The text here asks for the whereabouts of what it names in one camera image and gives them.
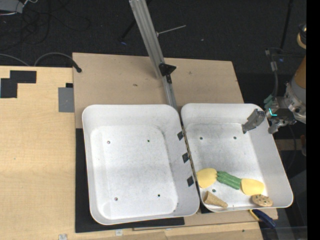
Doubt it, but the white plastic tray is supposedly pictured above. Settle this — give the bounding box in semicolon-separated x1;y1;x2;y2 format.
180;102;294;213
81;103;201;226

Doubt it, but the tan ice cream cone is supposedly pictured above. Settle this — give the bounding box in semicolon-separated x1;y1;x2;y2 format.
202;190;229;209

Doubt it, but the brown cardboard board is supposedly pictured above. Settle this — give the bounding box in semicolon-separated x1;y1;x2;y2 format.
72;52;279;232

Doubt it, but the green asparagus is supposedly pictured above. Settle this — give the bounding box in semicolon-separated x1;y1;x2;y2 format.
216;170;242;191

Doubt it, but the yellow potato chip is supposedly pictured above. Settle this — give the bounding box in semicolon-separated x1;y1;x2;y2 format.
239;178;266;197
195;167;218;189

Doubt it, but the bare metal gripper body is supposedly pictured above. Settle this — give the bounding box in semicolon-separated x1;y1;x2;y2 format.
270;93;307;126

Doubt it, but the tan chocolate chip cookie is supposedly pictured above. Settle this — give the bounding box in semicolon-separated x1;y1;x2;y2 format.
251;193;274;208

